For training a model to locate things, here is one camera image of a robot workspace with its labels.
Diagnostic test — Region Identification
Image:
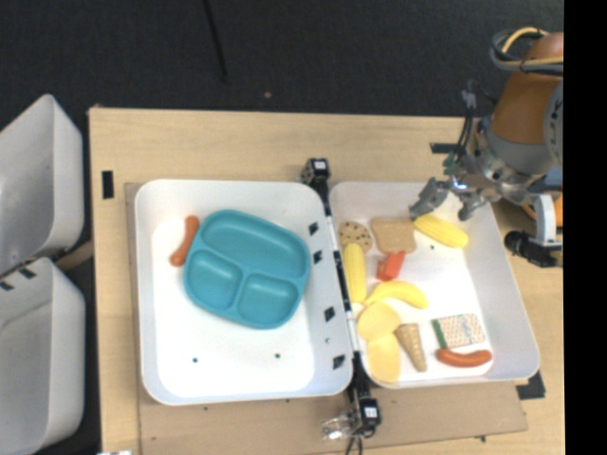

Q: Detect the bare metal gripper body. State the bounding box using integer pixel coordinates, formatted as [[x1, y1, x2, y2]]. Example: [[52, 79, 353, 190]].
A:
[[451, 154, 541, 207]]

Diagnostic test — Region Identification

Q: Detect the yellow corn cob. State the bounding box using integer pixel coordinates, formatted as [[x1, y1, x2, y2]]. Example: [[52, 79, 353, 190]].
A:
[[413, 212, 470, 249], [341, 242, 369, 305]]

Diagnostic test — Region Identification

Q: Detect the brown bread slice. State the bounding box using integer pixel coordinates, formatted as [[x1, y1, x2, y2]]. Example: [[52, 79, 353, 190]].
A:
[[369, 215, 419, 256]]

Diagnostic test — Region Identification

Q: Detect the orange carrot piece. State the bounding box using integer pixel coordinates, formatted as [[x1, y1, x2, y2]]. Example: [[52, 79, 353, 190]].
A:
[[376, 249, 408, 282]]

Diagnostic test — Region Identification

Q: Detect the brown chocolate chip biscuit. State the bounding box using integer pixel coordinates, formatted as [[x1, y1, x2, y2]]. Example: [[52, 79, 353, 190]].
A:
[[337, 220, 373, 256]]

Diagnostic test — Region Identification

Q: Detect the white plastic tray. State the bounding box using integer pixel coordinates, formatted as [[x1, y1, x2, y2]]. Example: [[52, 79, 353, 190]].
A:
[[134, 178, 355, 407], [327, 180, 543, 391]]

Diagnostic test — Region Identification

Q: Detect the yellow banana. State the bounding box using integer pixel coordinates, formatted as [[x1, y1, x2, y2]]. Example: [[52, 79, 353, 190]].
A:
[[361, 279, 430, 311]]

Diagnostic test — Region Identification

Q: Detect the thin black and white rod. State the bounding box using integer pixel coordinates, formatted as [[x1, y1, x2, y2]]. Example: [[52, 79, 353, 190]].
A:
[[318, 177, 369, 400]]

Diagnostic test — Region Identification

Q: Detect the white and green patterned packet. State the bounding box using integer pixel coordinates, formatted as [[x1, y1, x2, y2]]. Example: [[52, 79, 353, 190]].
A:
[[431, 312, 487, 351]]

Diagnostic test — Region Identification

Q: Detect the yellow crisp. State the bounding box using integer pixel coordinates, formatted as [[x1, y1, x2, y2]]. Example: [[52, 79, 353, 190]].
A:
[[366, 333, 403, 385], [356, 300, 404, 343]]

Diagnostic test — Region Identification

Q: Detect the tan ice cream cone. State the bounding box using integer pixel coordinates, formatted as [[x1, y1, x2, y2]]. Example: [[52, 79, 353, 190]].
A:
[[393, 322, 429, 374]]

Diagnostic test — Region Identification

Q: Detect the orange sausage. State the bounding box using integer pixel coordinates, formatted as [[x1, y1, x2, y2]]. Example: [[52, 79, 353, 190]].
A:
[[435, 348, 494, 369], [168, 214, 201, 268]]

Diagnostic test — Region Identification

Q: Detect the blue divided plate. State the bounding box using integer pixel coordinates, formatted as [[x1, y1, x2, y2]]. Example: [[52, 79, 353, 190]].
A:
[[181, 209, 313, 332]]

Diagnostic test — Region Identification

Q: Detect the black cylinder on white bracket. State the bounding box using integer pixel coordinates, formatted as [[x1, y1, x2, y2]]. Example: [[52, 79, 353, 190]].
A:
[[503, 192, 565, 269]]

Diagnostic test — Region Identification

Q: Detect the black block with wires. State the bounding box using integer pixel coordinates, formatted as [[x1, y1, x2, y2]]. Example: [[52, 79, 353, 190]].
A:
[[299, 156, 331, 187], [351, 394, 383, 438]]

